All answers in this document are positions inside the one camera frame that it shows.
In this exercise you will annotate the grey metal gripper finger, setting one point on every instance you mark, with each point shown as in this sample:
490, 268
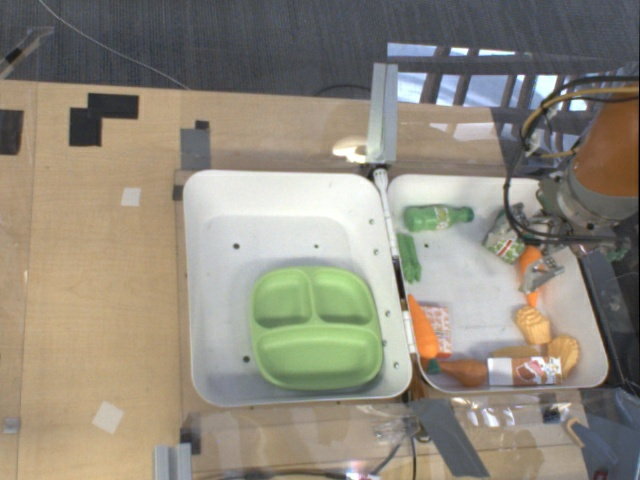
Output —
546, 274

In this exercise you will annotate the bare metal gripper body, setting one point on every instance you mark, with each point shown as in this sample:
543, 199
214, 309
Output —
547, 235

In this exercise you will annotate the small orange carrot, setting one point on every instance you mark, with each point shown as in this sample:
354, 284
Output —
530, 259

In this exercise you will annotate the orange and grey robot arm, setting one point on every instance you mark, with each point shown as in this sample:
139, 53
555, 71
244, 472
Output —
607, 153

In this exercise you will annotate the can with green red label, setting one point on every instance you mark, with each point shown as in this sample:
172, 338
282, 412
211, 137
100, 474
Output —
502, 248

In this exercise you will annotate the tan toy cupcake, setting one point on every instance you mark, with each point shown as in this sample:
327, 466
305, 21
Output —
565, 353
534, 325

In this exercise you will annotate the white plastic tray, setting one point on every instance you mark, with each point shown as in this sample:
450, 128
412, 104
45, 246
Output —
225, 268
480, 288

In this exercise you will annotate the brown bottle with white label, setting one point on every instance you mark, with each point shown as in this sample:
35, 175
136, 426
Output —
520, 372

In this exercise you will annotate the pink patterned carton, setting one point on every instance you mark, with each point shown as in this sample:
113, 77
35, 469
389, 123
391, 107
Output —
441, 325

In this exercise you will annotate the green plastic bottle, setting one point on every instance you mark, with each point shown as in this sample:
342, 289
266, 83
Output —
425, 218

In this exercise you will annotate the large orange carrot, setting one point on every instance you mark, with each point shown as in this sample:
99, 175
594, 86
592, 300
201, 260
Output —
424, 333

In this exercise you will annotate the green toy asparagus bundle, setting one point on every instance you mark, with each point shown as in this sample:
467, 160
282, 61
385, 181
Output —
410, 260

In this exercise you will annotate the green divided plate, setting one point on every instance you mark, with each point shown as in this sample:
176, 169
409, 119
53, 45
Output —
315, 353

